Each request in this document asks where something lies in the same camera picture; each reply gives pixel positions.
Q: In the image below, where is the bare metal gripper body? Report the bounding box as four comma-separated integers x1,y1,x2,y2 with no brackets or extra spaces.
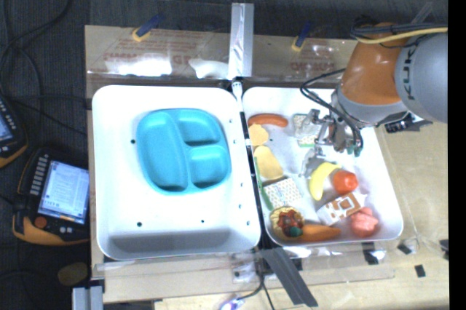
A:
315,114,363,156

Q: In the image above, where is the white and green small carton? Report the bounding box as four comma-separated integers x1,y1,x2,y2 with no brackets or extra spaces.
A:
292,113,323,149

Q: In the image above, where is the yellow banana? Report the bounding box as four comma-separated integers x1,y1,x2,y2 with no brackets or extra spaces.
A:
308,161,341,202

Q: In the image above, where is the orange-red bottle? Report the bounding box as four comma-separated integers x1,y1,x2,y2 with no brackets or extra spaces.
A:
328,169,360,196

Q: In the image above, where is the white carton green dot print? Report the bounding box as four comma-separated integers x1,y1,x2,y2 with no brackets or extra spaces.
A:
262,177,304,210

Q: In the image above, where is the yellow bread slice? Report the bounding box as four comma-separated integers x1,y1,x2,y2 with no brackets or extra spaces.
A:
253,145,285,182

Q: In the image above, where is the orange-brown toy sausage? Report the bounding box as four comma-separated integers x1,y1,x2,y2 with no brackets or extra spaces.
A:
247,113,290,129

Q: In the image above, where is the white plastic tray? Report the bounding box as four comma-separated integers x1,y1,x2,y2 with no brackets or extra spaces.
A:
241,86,405,248
91,84,262,262

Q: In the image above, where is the white and orange carton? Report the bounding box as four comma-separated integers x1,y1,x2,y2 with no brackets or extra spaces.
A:
315,191,368,227

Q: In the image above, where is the green bean pod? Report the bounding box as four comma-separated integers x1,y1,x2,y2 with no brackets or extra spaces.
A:
253,156,275,212

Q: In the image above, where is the yellow round biscuit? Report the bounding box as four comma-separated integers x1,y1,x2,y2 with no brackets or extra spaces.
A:
248,123,271,148

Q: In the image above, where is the toy pizza slice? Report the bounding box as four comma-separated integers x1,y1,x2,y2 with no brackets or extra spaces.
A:
269,205,306,241

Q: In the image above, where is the orange carrot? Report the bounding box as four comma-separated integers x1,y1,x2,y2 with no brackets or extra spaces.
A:
299,223,343,244

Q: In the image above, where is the pink toy meat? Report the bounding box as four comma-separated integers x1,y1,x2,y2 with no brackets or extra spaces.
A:
349,207,380,239

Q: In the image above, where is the blue divided plate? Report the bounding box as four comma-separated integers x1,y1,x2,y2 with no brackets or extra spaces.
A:
135,108,232,197

